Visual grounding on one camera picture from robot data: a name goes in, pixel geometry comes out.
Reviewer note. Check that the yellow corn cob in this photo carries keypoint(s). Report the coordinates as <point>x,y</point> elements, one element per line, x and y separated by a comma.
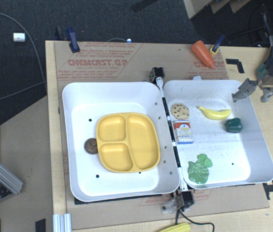
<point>176,228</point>

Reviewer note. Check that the white plastic tray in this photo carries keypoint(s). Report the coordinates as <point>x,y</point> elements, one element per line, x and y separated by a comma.
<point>83,95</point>
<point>223,151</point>

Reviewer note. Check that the orange carrot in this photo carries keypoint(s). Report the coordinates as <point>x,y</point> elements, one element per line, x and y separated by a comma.
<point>202,53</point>

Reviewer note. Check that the brown cardboard board red print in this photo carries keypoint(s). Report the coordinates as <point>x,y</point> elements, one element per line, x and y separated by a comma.
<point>117,57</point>

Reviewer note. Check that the brown doughnut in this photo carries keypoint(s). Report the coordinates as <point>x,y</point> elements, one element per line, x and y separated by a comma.
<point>90,147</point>

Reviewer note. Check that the tan chocolate chip biscuit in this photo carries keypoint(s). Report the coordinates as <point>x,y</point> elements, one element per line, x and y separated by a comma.
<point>180,111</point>

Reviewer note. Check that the thin black and white rod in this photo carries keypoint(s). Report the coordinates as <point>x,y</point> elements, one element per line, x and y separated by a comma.
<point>169,120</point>

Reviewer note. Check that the yellow divided plate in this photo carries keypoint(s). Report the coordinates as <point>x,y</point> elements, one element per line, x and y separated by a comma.
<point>140,139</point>

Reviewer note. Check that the green lettuce leaf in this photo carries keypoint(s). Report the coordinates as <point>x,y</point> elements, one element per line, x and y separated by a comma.
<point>198,171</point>

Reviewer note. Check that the small white and red carton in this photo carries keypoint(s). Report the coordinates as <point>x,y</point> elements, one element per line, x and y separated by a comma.
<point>183,132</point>

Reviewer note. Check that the yellow banana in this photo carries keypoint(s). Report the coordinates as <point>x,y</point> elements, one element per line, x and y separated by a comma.
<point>215,114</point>

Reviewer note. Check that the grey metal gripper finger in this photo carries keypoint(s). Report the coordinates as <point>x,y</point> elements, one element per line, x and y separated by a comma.
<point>246,89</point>
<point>267,96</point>

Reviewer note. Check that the dark green bell pepper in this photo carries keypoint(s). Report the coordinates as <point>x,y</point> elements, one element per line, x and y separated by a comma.
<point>233,125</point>

